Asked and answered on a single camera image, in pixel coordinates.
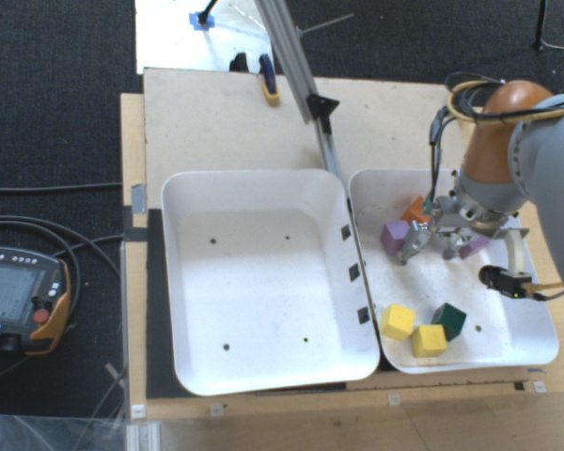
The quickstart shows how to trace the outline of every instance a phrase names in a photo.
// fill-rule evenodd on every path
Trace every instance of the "display screen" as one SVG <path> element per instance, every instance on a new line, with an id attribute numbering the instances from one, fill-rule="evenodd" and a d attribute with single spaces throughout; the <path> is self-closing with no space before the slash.
<path id="1" fill-rule="evenodd" d="M 43 279 L 45 271 L 0 265 L 0 320 L 21 320 L 34 283 Z"/>

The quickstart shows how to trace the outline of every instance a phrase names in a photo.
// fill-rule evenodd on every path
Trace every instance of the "black carpet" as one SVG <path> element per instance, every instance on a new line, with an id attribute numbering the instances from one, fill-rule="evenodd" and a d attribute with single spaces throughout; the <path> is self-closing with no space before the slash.
<path id="1" fill-rule="evenodd" d="M 355 15 L 304 36 L 316 75 L 441 83 L 468 70 L 564 91 L 564 52 L 530 47 L 539 1 L 288 0 L 303 29 Z M 545 37 L 564 45 L 564 0 L 550 0 Z M 118 96 L 141 91 L 134 45 L 134 0 L 0 0 L 0 186 L 120 180 Z M 0 196 L 0 214 L 89 238 L 122 230 L 117 189 Z M 0 244 L 55 250 L 22 231 L 0 230 Z M 117 244 L 103 248 L 118 259 Z M 53 354 L 0 378 L 0 413 L 89 416 L 112 382 L 104 365 L 123 366 L 118 279 L 79 256 L 86 285 L 74 327 Z M 10 364 L 0 358 L 0 371 Z M 116 390 L 99 415 L 120 400 Z"/>

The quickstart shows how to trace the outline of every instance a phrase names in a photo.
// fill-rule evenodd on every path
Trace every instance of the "cube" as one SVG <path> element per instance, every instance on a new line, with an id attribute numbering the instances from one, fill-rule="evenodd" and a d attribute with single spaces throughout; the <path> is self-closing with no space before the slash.
<path id="1" fill-rule="evenodd" d="M 399 341 L 414 330 L 415 311 L 409 307 L 392 303 L 381 315 L 380 333 Z"/>
<path id="2" fill-rule="evenodd" d="M 466 313 L 449 303 L 444 303 L 434 312 L 431 324 L 442 325 L 446 340 L 451 341 L 460 335 L 465 321 Z"/>
<path id="3" fill-rule="evenodd" d="M 462 259 L 466 259 L 467 257 L 470 257 L 471 255 L 475 254 L 480 249 L 482 249 L 485 245 L 487 245 L 488 242 L 489 240 L 486 237 L 478 236 L 476 239 L 468 242 L 467 245 L 460 248 L 459 251 L 460 257 Z"/>
<path id="4" fill-rule="evenodd" d="M 422 202 L 424 202 L 424 197 L 422 196 L 412 202 L 410 207 L 401 215 L 401 220 L 407 221 L 408 223 L 412 221 L 417 221 L 420 224 L 427 223 L 431 217 L 422 213 Z"/>
<path id="5" fill-rule="evenodd" d="M 401 250 L 405 243 L 405 236 L 410 231 L 410 225 L 406 221 L 389 222 L 384 226 L 380 240 L 384 250 L 390 256 Z"/>
<path id="6" fill-rule="evenodd" d="M 440 324 L 418 326 L 412 333 L 415 357 L 437 357 L 447 349 L 445 331 Z"/>

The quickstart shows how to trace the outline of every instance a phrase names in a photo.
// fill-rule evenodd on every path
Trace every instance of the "robotic arm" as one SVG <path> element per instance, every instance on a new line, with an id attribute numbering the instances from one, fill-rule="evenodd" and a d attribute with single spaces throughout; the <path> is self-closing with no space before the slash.
<path id="1" fill-rule="evenodd" d="M 473 91 L 489 84 L 472 81 L 454 87 L 446 109 L 437 116 L 437 124 L 461 118 L 477 125 L 462 167 L 454 174 L 453 190 L 449 196 L 434 198 L 433 177 L 432 191 L 424 204 L 431 220 L 425 225 L 412 224 L 399 259 L 405 263 L 433 234 L 446 243 L 444 258 L 454 257 L 480 236 L 506 239 L 510 269 L 485 266 L 480 280 L 512 298 L 546 300 L 537 290 L 564 287 L 564 94 L 552 96 L 542 86 L 525 81 L 493 81 L 496 90 L 482 113 L 476 114 L 471 105 L 464 104 L 468 92 L 472 96 Z M 525 230 L 514 232 L 503 225 L 527 200 L 537 206 L 543 235 L 563 284 L 534 285 L 530 275 L 519 269 L 514 249 L 522 246 Z"/>

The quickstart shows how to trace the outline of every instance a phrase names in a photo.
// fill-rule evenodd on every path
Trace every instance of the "blue object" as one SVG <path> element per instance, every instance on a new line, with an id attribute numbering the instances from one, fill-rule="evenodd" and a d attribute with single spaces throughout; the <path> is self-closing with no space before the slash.
<path id="1" fill-rule="evenodd" d="M 267 87 L 267 91 L 274 95 L 277 93 L 277 87 L 275 85 L 275 73 L 274 73 L 274 65 L 272 65 L 272 60 L 269 55 L 263 54 L 259 57 L 259 65 L 260 71 L 265 79 L 265 86 Z"/>
<path id="2" fill-rule="evenodd" d="M 195 13 L 191 13 L 189 15 L 189 20 L 190 20 L 190 25 L 193 26 L 195 28 L 195 30 L 209 30 L 210 28 L 214 28 L 215 27 L 215 18 L 209 14 L 209 16 L 207 17 L 207 21 L 205 22 L 204 25 L 201 25 L 198 22 L 198 15 L 200 14 L 199 11 L 196 11 Z"/>

